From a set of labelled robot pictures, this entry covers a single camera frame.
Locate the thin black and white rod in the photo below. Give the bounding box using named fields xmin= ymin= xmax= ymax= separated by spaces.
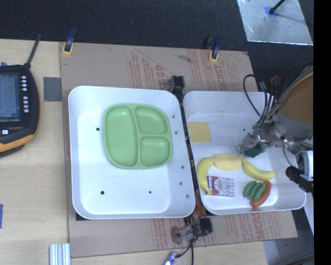
xmin=175 ymin=88 xmax=204 ymax=218

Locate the yellow square cheese slice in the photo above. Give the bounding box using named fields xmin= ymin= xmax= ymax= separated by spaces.
xmin=187 ymin=121 xmax=212 ymax=144

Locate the green pea pod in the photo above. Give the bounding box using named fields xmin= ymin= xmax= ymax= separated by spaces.
xmin=242 ymin=180 xmax=266 ymax=200

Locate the brown cardboard board red print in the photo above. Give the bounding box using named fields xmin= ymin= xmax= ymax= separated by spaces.
xmin=59 ymin=42 xmax=299 ymax=258

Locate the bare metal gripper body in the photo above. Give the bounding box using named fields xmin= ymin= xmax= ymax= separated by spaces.
xmin=254 ymin=123 xmax=296 ymax=152

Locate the yellow banana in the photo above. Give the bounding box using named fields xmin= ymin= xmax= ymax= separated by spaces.
xmin=239 ymin=155 xmax=276 ymax=182
xmin=196 ymin=156 xmax=216 ymax=196

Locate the orange sausage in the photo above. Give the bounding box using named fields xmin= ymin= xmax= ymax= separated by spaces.
xmin=250 ymin=180 xmax=272 ymax=209

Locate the black block with thin wires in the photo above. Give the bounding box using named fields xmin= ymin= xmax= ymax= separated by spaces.
xmin=166 ymin=75 xmax=186 ymax=94
xmin=199 ymin=216 xmax=213 ymax=236

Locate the green divided plate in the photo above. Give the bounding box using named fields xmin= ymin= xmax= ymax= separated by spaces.
xmin=103 ymin=103 xmax=174 ymax=170

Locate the red and white packet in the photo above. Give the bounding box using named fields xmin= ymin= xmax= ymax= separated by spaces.
xmin=206 ymin=175 xmax=236 ymax=198

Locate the white plastic tray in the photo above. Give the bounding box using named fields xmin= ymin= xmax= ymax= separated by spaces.
xmin=183 ymin=91 xmax=307 ymax=216
xmin=68 ymin=86 xmax=196 ymax=220

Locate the yellow round biscuit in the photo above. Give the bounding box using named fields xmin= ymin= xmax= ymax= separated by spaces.
xmin=213 ymin=153 xmax=242 ymax=172

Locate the black cylinder on white bracket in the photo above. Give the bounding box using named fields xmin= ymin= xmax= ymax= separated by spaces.
xmin=285 ymin=150 xmax=314 ymax=193

